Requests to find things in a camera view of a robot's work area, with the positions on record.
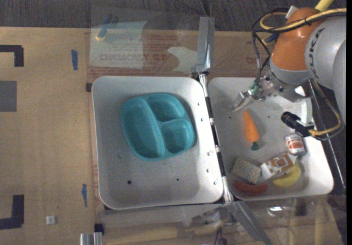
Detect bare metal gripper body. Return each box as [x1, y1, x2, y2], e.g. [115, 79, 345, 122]
[246, 75, 297, 101]

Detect orange carrot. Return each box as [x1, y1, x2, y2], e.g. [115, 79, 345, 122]
[243, 109, 261, 152]

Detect white plastic tray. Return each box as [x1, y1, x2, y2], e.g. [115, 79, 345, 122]
[91, 75, 224, 210]
[207, 76, 335, 202]

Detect small white and orange can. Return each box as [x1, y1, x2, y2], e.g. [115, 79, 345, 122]
[284, 132, 307, 156]

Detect beige speckled bread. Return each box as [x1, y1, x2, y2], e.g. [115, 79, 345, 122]
[230, 157, 262, 185]

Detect white and brown carton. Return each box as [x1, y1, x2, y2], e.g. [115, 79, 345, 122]
[259, 151, 299, 181]

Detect red sausage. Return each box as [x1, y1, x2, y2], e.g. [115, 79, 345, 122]
[233, 180, 269, 195]

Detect brown cardboard board red print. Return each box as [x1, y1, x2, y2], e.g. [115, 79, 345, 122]
[84, 29, 311, 227]

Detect blue divided plate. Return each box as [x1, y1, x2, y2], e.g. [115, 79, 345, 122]
[119, 92, 197, 162]

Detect yellow banana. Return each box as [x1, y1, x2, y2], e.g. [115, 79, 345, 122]
[272, 162, 303, 188]

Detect black cylinder on white bracket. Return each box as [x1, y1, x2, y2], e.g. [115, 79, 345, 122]
[280, 86, 316, 138]

